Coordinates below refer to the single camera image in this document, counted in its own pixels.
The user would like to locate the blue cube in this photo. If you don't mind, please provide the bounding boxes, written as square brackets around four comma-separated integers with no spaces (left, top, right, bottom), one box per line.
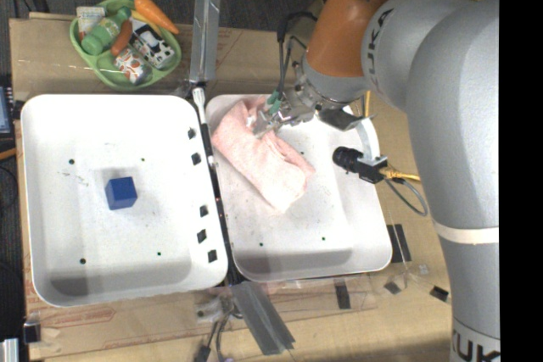
[104,175,139,211]

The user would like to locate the green divided plate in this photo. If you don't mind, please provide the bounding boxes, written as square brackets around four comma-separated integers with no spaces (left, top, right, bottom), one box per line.
[69,0,183,92]

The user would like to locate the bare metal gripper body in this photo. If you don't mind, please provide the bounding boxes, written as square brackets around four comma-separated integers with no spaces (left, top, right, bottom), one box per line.
[271,84,324,129]

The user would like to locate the brown sausage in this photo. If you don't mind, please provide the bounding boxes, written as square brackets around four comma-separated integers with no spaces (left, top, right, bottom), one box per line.
[110,18,134,58]

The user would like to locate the white plastic tray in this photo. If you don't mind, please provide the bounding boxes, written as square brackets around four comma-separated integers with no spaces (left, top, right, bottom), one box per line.
[20,92,230,309]
[204,92,394,283]

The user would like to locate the yellow banana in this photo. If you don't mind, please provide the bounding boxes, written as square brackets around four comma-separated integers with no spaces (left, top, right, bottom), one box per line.
[129,9,164,37]

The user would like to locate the brown cardboard board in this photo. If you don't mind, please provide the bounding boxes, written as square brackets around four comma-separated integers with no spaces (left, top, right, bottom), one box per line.
[8,11,453,362]

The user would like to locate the green bottle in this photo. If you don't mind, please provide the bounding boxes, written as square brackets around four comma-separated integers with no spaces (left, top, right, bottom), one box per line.
[81,7,132,57]

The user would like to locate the white can with orange print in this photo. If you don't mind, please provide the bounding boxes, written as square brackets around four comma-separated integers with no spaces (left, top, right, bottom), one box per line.
[113,47,154,86]

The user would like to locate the pink towel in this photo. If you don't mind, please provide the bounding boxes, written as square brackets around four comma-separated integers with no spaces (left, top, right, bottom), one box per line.
[210,96,317,215]

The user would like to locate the white carton with black patches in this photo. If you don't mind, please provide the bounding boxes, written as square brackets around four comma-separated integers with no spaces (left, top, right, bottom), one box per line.
[128,18,177,70]

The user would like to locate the black cylinder on white bracket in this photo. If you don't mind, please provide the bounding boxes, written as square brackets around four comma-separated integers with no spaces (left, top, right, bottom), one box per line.
[318,106,389,185]

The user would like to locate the orange carrot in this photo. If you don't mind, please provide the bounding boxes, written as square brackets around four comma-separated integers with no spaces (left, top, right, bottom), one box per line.
[123,0,181,36]

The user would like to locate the white packet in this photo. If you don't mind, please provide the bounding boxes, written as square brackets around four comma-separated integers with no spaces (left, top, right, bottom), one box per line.
[76,5,107,42]

